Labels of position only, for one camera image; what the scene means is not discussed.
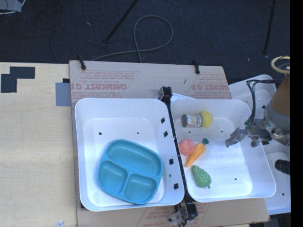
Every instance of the toy carrot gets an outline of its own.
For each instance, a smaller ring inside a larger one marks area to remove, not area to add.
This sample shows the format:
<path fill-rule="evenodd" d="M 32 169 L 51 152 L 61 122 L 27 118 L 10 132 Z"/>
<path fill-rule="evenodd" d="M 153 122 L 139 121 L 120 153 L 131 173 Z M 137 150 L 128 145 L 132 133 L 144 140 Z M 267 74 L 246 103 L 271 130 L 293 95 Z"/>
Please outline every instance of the toy carrot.
<path fill-rule="evenodd" d="M 192 154 L 189 155 L 185 167 L 189 167 L 195 160 L 197 160 L 205 151 L 205 145 L 209 143 L 207 138 L 202 140 L 202 143 L 198 143 L 195 146 L 195 150 Z"/>

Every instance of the black cylinder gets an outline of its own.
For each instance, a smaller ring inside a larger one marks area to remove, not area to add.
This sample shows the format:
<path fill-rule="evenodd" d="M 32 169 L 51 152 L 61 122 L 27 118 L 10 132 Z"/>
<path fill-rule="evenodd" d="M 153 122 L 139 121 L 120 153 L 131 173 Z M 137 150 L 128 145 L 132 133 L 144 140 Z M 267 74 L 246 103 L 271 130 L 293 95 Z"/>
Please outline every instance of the black cylinder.
<path fill-rule="evenodd" d="M 275 168 L 280 172 L 290 175 L 290 161 L 285 161 L 281 159 L 277 160 L 275 162 Z"/>

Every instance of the blue plastic plate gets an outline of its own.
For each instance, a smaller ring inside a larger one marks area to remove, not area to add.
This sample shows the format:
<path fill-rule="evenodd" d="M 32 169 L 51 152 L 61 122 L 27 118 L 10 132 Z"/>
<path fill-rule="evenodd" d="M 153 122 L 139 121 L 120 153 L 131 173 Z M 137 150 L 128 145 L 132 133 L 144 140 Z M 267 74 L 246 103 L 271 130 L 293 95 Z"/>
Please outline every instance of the blue plastic plate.
<path fill-rule="evenodd" d="M 114 140 L 105 149 L 97 171 L 98 184 L 106 193 L 134 204 L 149 202 L 163 173 L 159 155 L 128 140 Z"/>

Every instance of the black clip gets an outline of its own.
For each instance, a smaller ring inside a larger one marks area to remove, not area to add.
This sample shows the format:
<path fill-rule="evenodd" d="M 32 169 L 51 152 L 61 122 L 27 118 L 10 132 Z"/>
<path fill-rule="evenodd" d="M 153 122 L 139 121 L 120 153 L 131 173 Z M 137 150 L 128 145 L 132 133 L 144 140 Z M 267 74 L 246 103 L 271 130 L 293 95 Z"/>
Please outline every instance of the black clip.
<path fill-rule="evenodd" d="M 82 59 L 82 57 L 80 55 L 77 55 L 77 60 L 80 61 L 81 69 L 85 70 L 86 69 L 86 65 L 84 65 L 83 59 Z"/>
<path fill-rule="evenodd" d="M 195 69 L 196 69 L 196 74 L 200 74 L 200 71 L 199 71 L 199 65 L 198 65 L 198 62 L 196 62 L 196 60 L 193 60 L 191 62 L 191 65 L 195 66 Z"/>

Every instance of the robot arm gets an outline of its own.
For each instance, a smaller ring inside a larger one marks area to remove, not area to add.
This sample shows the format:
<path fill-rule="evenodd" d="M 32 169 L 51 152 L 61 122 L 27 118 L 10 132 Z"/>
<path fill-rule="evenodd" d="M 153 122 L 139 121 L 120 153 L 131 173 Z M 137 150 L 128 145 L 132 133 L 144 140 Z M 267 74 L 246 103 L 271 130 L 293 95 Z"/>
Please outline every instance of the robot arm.
<path fill-rule="evenodd" d="M 245 122 L 245 129 L 237 128 L 231 134 L 231 137 L 225 140 L 227 147 L 241 141 L 245 135 L 252 139 L 252 147 L 257 146 L 260 142 L 266 142 L 272 139 L 286 146 L 290 145 L 290 70 L 289 63 L 286 69 L 282 69 L 281 66 L 276 66 L 276 63 L 282 59 L 289 60 L 289 57 L 277 57 L 271 62 L 271 67 L 277 72 L 284 73 L 285 78 L 268 105 L 264 108 L 263 119 L 254 118 L 254 85 L 256 83 L 274 83 L 277 82 L 277 80 L 247 81 L 253 99 L 252 113 L 250 118 Z M 253 87 L 250 87 L 250 82 L 254 82 Z"/>

